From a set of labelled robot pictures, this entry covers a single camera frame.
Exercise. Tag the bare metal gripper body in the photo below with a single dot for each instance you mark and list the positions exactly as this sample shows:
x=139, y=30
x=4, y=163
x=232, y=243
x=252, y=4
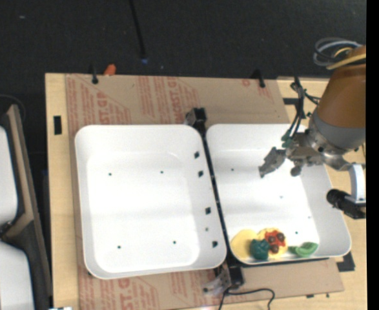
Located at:
x=305, y=150

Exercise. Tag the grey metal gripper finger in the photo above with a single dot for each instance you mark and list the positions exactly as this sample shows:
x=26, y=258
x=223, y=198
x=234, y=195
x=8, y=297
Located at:
x=296, y=170
x=271, y=161

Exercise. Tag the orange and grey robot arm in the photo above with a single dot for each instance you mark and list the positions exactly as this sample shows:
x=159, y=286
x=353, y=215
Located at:
x=344, y=102

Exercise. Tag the white plastic tray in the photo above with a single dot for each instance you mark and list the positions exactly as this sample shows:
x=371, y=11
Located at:
x=257, y=199
x=144, y=205

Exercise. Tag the thin black rod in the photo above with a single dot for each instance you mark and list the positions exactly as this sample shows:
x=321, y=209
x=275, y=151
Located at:
x=215, y=192

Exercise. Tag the green leaf-shaped toy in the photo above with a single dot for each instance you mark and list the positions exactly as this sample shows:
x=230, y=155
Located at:
x=305, y=249

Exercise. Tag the pale yellow round biscuit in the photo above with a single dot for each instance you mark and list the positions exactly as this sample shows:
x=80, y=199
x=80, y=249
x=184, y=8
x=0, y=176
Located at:
x=240, y=242

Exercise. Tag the dark green broccoli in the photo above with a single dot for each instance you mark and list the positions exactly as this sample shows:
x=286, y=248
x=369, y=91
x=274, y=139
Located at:
x=259, y=249

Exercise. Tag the brown cardboard board, red print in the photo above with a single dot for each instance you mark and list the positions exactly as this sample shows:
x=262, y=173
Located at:
x=163, y=99

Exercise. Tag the black cylinder on white bracket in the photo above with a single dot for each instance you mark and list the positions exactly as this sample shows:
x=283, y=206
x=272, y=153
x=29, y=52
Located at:
x=341, y=200

